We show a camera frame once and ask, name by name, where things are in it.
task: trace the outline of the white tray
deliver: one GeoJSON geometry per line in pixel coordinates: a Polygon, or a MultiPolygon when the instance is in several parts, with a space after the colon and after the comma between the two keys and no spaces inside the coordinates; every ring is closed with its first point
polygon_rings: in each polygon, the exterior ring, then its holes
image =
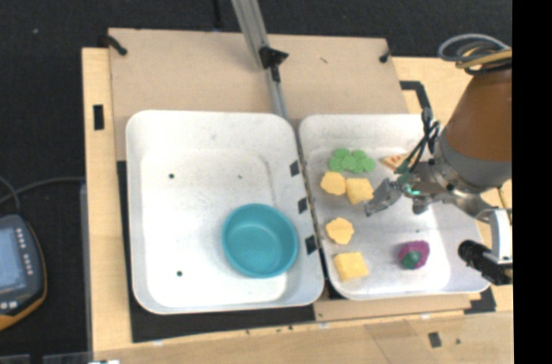
{"type": "Polygon", "coordinates": [[[296,138],[272,114],[148,110],[127,124],[132,281],[160,314],[307,305],[323,290],[296,138]],[[295,226],[299,254],[286,272],[248,278],[221,244],[226,216],[262,203],[295,226]]]}
{"type": "Polygon", "coordinates": [[[305,118],[299,128],[305,172],[321,247],[329,279],[345,298],[365,300],[453,292],[480,292],[489,283],[466,267],[457,254],[466,239],[481,241],[475,220],[452,204],[432,204],[422,215],[412,212],[412,201],[402,197],[390,208],[366,217],[362,203],[352,205],[347,196],[331,196],[320,187],[332,152],[339,147],[361,149],[377,161],[368,174],[344,173],[345,177],[367,177],[373,188],[385,178],[395,179],[382,165],[383,157],[409,153],[423,136],[418,115],[320,115],[305,118]],[[336,217],[348,219],[355,229],[351,242],[340,246],[326,234],[325,224],[336,217]],[[402,243],[425,240],[430,245],[427,264],[404,270],[398,263],[402,243]],[[333,263],[335,255],[361,252],[370,274],[342,282],[333,263]]]}

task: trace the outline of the purple toy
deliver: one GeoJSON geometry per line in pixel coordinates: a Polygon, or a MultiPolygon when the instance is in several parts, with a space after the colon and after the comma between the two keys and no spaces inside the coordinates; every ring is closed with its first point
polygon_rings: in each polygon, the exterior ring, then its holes
{"type": "Polygon", "coordinates": [[[419,269],[430,256],[430,245],[423,240],[407,242],[398,251],[400,264],[407,269],[419,269]]]}

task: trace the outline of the yellow toy piece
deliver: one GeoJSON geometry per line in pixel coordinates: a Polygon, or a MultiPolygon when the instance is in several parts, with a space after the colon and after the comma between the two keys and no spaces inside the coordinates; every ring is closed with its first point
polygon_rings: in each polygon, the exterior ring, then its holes
{"type": "Polygon", "coordinates": [[[345,186],[345,178],[340,173],[333,173],[328,171],[322,177],[320,187],[324,189],[328,194],[343,195],[347,190],[345,186]]]}
{"type": "Polygon", "coordinates": [[[345,186],[351,204],[358,204],[373,198],[373,188],[368,179],[346,179],[345,186]]]}
{"type": "Polygon", "coordinates": [[[337,273],[341,281],[366,277],[369,272],[360,252],[347,252],[334,257],[337,273]]]}
{"type": "Polygon", "coordinates": [[[326,224],[326,232],[328,232],[328,237],[337,244],[346,245],[351,241],[354,227],[349,220],[338,217],[326,224]]]}

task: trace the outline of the teal bowl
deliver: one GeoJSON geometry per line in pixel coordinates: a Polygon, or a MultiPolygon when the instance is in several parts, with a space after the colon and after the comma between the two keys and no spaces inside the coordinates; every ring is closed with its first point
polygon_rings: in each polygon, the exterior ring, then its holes
{"type": "Polygon", "coordinates": [[[246,204],[226,218],[223,250],[237,271],[248,277],[271,278],[284,273],[297,259],[298,236],[279,210],[246,204]]]}

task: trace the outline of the black floor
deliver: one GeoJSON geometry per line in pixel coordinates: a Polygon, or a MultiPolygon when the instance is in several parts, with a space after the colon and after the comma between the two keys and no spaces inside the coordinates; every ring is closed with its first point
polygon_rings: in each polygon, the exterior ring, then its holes
{"type": "MultiPolygon", "coordinates": [[[[219,0],[223,31],[236,31],[219,0]]],[[[260,0],[269,33],[387,38],[394,55],[434,56],[452,35],[511,44],[512,0],[260,0]]],[[[211,0],[0,0],[0,176],[16,188],[84,176],[81,47],[108,27],[214,28],[211,0]]],[[[0,198],[7,193],[0,186],[0,198]]],[[[78,184],[22,194],[41,240],[47,302],[0,332],[0,356],[85,350],[85,284],[78,184]]],[[[0,204],[0,215],[14,211],[0,204]]]]}

